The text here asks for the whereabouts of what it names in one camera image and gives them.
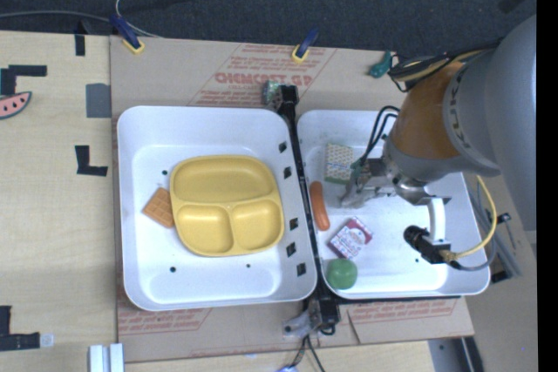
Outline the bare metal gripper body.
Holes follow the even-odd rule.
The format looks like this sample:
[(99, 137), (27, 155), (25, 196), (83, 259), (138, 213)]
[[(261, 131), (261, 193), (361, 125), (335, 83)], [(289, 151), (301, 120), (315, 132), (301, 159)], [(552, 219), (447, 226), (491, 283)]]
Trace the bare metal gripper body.
[(383, 159), (356, 161), (353, 165), (353, 182), (358, 191), (377, 187), (379, 193), (376, 199), (398, 196), (414, 206), (425, 206), (431, 201), (425, 182), (405, 176), (396, 166)]

